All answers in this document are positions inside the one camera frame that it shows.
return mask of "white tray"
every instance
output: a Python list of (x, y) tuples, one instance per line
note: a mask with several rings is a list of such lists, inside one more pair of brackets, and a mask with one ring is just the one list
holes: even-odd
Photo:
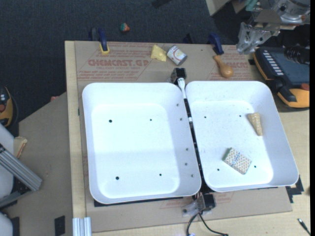
[[(191, 82), (186, 87), (204, 179), (218, 192), (293, 185), (297, 167), (274, 99), (261, 82)], [(260, 113), (263, 136), (247, 115)], [(242, 175), (223, 162), (229, 148), (252, 160)]]
[[(292, 185), (298, 171), (269, 88), (191, 82), (186, 94), (205, 183), (214, 191)], [(170, 83), (92, 83), (82, 94), (90, 191), (104, 204), (192, 196), (201, 186), (183, 96)], [(247, 114), (259, 112), (263, 136)], [(229, 148), (252, 160), (242, 175)]]
[(199, 191), (199, 167), (177, 86), (93, 83), (82, 98), (95, 200), (113, 204)]

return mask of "wooden table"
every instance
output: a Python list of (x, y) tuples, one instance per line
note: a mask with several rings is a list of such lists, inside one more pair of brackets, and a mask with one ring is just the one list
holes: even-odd
[[(83, 162), (80, 135), (80, 121), (78, 117), (78, 89), (76, 76), (75, 42), (65, 42), (66, 55), (66, 77), (67, 77), (67, 100), (69, 117), (69, 139), (70, 139), (70, 161), (71, 161), (71, 185), (72, 185), (72, 207), (73, 217), (83, 218), (87, 216), (85, 206), (85, 191), (83, 181)], [(306, 231), (298, 223), (301, 218), (306, 226), (311, 229), (310, 213), (310, 144), (309, 123), (310, 112), (280, 112), (292, 153), (301, 176), (305, 192), (293, 197), (293, 211), (278, 214), (260, 216), (248, 216), (232, 219), (220, 219), (209, 221), (209, 226), (215, 231), (229, 233), (233, 236), (244, 235), (307, 235)], [(96, 236), (184, 236), (186, 235), (186, 224), (175, 224), (167, 226), (155, 226), (138, 229), (94, 233)], [(212, 235), (202, 222), (193, 223), (190, 232), (197, 236)]]

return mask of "tin can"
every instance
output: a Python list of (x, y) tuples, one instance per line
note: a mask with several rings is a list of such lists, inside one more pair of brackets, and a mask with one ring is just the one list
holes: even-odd
[(180, 65), (186, 59), (187, 55), (183, 53), (176, 45), (173, 45), (166, 54), (175, 64)]

